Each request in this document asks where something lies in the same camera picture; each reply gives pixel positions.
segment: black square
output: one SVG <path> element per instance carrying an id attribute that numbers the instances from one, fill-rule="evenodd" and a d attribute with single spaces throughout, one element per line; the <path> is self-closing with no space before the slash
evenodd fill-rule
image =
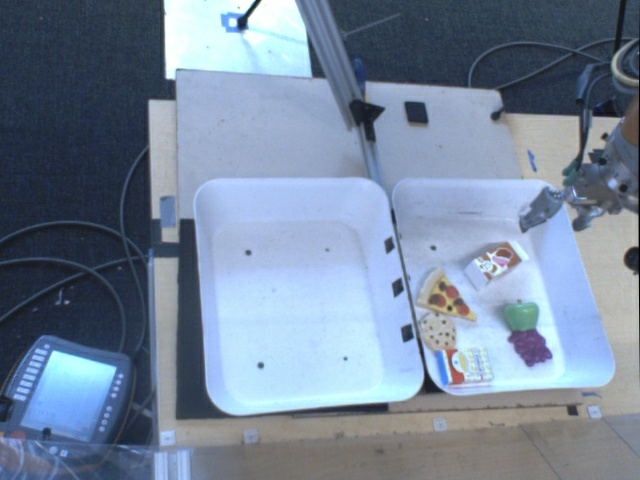
<path id="1" fill-rule="evenodd" d="M 404 291 L 404 285 L 402 284 L 402 278 L 398 278 L 396 279 L 393 284 L 391 285 L 391 287 L 393 288 L 393 296 L 397 297 L 398 295 L 400 295 L 403 291 Z"/>
<path id="2" fill-rule="evenodd" d="M 393 238 L 389 237 L 384 241 L 384 250 L 389 254 L 391 251 L 395 249 L 395 245 L 393 243 Z"/>
<path id="3" fill-rule="evenodd" d="M 409 340 L 413 339 L 413 326 L 411 324 L 407 324 L 400 329 L 402 333 L 402 341 L 406 343 Z"/>
<path id="4" fill-rule="evenodd" d="M 405 101 L 404 109 L 407 113 L 407 121 L 410 123 L 427 124 L 427 106 L 422 101 Z"/>

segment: purple grapes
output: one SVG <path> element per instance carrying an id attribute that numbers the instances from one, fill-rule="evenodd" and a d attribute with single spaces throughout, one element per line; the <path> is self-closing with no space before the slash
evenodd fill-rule
<path id="1" fill-rule="evenodd" d="M 513 343 L 516 352 L 524 359 L 527 366 L 543 363 L 553 357 L 551 350 L 547 347 L 547 340 L 537 329 L 513 331 L 509 336 L 509 343 Z"/>

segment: toy green apple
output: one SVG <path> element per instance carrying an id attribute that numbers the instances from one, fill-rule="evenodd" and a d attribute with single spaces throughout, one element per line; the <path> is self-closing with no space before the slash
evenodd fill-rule
<path id="1" fill-rule="evenodd" d="M 504 308 L 504 317 L 512 331 L 535 329 L 538 323 L 538 305 L 535 302 L 518 301 Z"/>

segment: metal pole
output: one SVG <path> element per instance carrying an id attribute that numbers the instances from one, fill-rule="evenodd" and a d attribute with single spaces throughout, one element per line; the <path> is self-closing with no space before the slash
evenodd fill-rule
<path id="1" fill-rule="evenodd" d="M 371 116 L 366 111 L 367 104 L 360 101 L 360 106 L 365 107 L 361 118 L 356 120 L 352 113 L 351 105 L 362 100 L 363 96 L 329 0 L 295 1 L 347 129 L 358 127 L 369 177 L 384 187 L 373 133 L 373 119 L 370 119 Z"/>
<path id="2" fill-rule="evenodd" d="M 618 9 L 618 24 L 616 26 L 616 39 L 613 45 L 613 54 L 620 49 L 620 43 L 622 42 L 622 28 L 624 26 L 624 14 L 627 9 L 627 0 L 620 0 L 620 7 Z"/>
<path id="3" fill-rule="evenodd" d="M 247 28 L 248 21 L 249 21 L 249 16 L 251 16 L 253 14 L 253 11 L 256 10 L 256 7 L 258 7 L 258 5 L 260 5 L 260 2 L 262 2 L 262 0 L 255 0 L 251 4 L 251 7 L 249 7 L 247 12 L 245 12 L 242 16 L 240 16 L 238 18 L 238 28 L 240 30 L 244 30 L 244 29 Z"/>

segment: metal plate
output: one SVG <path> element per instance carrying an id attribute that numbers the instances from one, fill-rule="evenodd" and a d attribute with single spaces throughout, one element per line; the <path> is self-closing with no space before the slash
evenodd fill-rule
<path id="1" fill-rule="evenodd" d="M 253 1 L 164 0 L 166 78 L 174 79 L 176 69 L 310 77 L 294 0 L 263 0 L 239 32 L 229 14 L 241 15 Z"/>

